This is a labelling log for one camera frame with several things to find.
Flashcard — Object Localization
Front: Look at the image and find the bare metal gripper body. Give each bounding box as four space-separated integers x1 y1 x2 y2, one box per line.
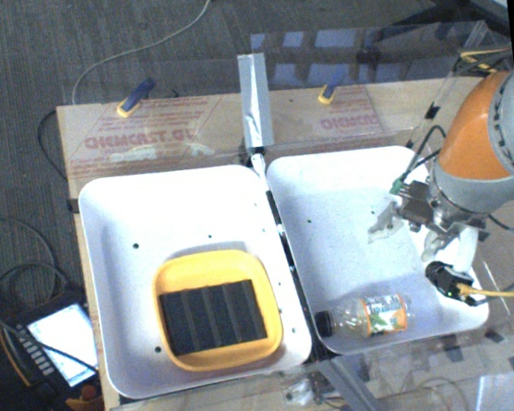
392 171 491 249

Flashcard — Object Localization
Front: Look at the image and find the white plastic tray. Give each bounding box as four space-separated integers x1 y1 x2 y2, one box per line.
262 133 495 364
75 153 317 405

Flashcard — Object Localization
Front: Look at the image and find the clear plastic bottle orange label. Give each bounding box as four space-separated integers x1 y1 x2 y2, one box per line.
313 290 417 345

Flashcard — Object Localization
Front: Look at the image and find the yellow plate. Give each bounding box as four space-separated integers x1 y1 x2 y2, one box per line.
148 243 288 378

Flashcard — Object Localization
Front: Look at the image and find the brown cardboard board red print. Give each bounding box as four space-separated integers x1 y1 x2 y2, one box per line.
54 49 514 411

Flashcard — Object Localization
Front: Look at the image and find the black cylinder on white bracket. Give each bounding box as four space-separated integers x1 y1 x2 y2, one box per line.
419 223 489 313

